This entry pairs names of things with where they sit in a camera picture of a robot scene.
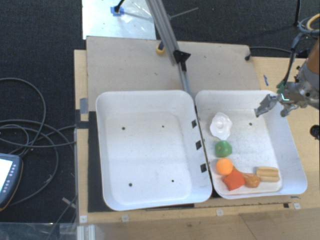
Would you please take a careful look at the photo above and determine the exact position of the pale flat board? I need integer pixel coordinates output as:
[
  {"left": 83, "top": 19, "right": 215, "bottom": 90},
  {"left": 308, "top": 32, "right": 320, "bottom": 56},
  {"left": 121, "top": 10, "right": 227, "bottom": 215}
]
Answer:
[{"left": 85, "top": 35, "right": 261, "bottom": 115}]

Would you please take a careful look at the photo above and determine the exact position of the tan hot dog bun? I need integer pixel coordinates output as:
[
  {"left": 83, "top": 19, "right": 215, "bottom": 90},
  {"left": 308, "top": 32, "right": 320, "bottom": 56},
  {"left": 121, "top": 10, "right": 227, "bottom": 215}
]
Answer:
[{"left": 255, "top": 166, "right": 281, "bottom": 183}]

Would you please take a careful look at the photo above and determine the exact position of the white fried egg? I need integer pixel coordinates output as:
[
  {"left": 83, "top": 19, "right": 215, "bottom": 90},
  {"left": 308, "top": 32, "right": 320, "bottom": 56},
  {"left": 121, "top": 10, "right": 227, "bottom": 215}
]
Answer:
[{"left": 209, "top": 111, "right": 233, "bottom": 141}]

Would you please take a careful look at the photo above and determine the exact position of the green bell pepper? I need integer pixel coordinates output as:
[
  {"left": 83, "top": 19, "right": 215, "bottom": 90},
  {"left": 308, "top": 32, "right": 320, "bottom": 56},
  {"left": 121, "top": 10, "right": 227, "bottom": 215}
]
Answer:
[{"left": 214, "top": 140, "right": 233, "bottom": 158}]

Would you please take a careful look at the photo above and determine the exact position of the red-orange wedge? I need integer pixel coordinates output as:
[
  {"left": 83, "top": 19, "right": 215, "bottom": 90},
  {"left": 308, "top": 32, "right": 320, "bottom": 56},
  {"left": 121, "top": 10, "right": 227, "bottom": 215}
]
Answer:
[{"left": 222, "top": 168, "right": 246, "bottom": 192}]

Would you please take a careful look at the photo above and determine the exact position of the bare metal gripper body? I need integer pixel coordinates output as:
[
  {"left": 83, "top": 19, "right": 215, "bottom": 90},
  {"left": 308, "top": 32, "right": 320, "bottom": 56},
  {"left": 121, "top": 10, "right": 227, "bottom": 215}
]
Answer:
[{"left": 276, "top": 81, "right": 320, "bottom": 110}]

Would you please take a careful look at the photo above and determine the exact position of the white plastic tray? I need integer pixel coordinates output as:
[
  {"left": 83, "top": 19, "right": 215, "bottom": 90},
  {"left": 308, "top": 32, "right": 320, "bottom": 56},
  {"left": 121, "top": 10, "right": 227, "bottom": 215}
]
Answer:
[
  {"left": 95, "top": 89, "right": 214, "bottom": 212},
  {"left": 194, "top": 89, "right": 308, "bottom": 200}
]

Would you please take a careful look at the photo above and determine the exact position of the orange ball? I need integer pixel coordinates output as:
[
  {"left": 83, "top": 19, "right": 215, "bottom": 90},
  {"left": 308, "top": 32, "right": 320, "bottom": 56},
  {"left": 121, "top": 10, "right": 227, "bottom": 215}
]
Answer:
[{"left": 215, "top": 158, "right": 234, "bottom": 176}]

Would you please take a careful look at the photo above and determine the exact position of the thin black rod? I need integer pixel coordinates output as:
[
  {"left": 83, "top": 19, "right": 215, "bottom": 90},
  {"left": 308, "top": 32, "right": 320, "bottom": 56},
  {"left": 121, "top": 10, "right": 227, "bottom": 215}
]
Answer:
[{"left": 194, "top": 104, "right": 213, "bottom": 185}]

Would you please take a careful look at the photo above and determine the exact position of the brown croissant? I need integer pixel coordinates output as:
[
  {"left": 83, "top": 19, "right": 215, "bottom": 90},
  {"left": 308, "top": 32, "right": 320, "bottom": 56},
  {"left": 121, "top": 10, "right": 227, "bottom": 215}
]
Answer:
[{"left": 240, "top": 172, "right": 262, "bottom": 189}]

